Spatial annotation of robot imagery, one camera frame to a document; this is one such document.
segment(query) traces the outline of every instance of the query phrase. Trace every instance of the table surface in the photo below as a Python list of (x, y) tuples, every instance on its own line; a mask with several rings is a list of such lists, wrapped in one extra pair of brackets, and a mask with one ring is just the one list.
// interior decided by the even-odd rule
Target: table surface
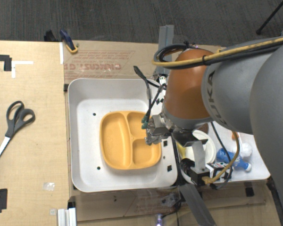
[[(0, 213), (0, 226), (56, 225), (57, 218), (50, 215), (50, 210), (67, 208), (71, 181), (60, 43), (0, 41), (0, 54), (10, 55), (13, 61), (33, 61), (32, 65), (16, 65), (14, 79), (11, 72), (3, 71), (0, 62), (0, 145), (7, 130), (6, 110), (11, 103), (22, 100), (36, 114), (35, 122), (15, 135), (0, 158), (0, 189), (8, 189), (7, 209)], [(53, 191), (46, 190), (45, 183), (54, 183)], [(266, 204), (213, 209), (211, 213), (221, 224), (224, 215), (233, 220), (235, 215), (240, 222), (244, 222), (242, 216), (251, 215), (253, 220), (245, 221), (248, 225), (280, 225), (270, 192), (267, 190), (265, 195)], [(144, 225), (146, 221), (139, 217), (78, 225)], [(192, 222), (195, 220), (189, 218), (181, 225), (194, 225)]]

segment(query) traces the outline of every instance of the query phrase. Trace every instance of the orange tray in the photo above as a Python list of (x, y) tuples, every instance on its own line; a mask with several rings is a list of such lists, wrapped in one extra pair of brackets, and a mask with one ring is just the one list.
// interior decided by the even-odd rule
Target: orange tray
[(100, 147), (112, 168), (128, 170), (155, 165), (161, 157), (161, 144), (147, 145), (142, 129), (145, 113), (117, 111), (106, 114), (100, 123)]

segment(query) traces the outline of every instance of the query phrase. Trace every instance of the yellow cable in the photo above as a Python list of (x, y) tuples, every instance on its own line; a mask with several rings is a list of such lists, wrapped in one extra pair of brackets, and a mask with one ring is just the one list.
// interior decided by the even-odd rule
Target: yellow cable
[(235, 162), (235, 160), (237, 159), (238, 155), (239, 155), (239, 152), (240, 152), (240, 143), (239, 143), (239, 139), (238, 139), (238, 136), (237, 136), (237, 133), (232, 131), (233, 135), (235, 136), (235, 139), (236, 139), (236, 144), (237, 144), (237, 151), (236, 151), (236, 154), (234, 155), (233, 159), (226, 165), (225, 168), (222, 169), (221, 172), (219, 172), (216, 176), (214, 176), (213, 178), (210, 178), (210, 177), (202, 177), (201, 179), (204, 181), (205, 185), (206, 184), (210, 184), (210, 183), (214, 183), (216, 180), (218, 180), (221, 175), (226, 171), (228, 170), (232, 164)]
[(270, 45), (270, 44), (274, 44), (274, 43), (278, 43), (278, 42), (283, 42), (283, 37), (264, 41), (264, 42), (260, 42), (260, 43), (255, 43), (255, 44), (251, 44), (251, 45), (247, 45), (247, 46), (243, 46), (243, 47), (239, 47), (239, 48), (229, 49), (229, 50), (226, 50), (224, 52), (219, 52), (219, 53), (216, 53), (216, 54), (205, 56), (203, 58), (203, 60), (202, 60), (202, 58), (196, 58), (196, 59), (188, 59), (188, 60), (173, 61), (173, 62), (156, 62), (156, 61), (154, 61), (154, 59), (152, 59), (152, 64), (156, 65), (156, 66), (163, 66), (163, 67), (192, 65), (192, 64), (196, 64), (196, 63), (203, 62), (203, 61), (208, 61), (208, 60), (215, 59), (215, 58), (220, 58), (220, 57), (224, 57), (224, 56), (228, 56), (228, 55), (232, 55), (232, 54), (237, 54), (237, 53), (240, 53), (240, 52), (245, 52), (245, 51), (248, 51), (248, 50), (251, 50), (251, 49), (254, 49), (254, 48), (260, 48), (261, 46)]

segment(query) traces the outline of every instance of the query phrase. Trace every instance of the yellow divided plate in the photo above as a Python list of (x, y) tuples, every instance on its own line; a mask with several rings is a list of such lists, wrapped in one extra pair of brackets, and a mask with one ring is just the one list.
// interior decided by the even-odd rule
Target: yellow divided plate
[(112, 168), (128, 170), (155, 165), (161, 157), (161, 144), (147, 145), (142, 129), (145, 113), (117, 111), (106, 114), (100, 123), (100, 147)]

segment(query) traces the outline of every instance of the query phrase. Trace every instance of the scissors handle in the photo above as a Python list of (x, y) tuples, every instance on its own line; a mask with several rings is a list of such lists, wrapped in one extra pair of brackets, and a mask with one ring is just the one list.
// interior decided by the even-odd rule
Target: scissors handle
[[(9, 119), (9, 114), (10, 114), (11, 110), (17, 104), (20, 104), (19, 108), (17, 108), (17, 110), (15, 111), (13, 119)], [(28, 120), (24, 121), (24, 118), (27, 115), (31, 115), (31, 117)], [(6, 118), (7, 118), (7, 122), (8, 122), (8, 130), (5, 134), (5, 136), (12, 138), (17, 133), (17, 131), (19, 131), (23, 126), (34, 122), (36, 117), (35, 117), (33, 110), (24, 109), (23, 102), (18, 100), (18, 101), (15, 101), (14, 103), (12, 103), (9, 106), (7, 113), (6, 113)]]

